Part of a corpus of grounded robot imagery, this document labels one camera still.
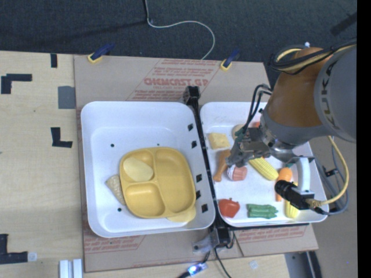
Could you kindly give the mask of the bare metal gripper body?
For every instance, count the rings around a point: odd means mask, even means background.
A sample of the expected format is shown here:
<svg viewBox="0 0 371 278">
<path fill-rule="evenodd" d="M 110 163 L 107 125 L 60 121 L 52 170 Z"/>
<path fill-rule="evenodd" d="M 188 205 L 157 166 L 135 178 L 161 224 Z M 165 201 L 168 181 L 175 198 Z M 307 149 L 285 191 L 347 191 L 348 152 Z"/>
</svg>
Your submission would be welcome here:
<svg viewBox="0 0 371 278">
<path fill-rule="evenodd" d="M 238 144 L 241 152 L 252 153 L 250 160 L 270 156 L 281 162 L 289 162 L 293 159 L 293 145 L 280 141 L 265 128 L 241 128 L 238 130 Z"/>
</svg>

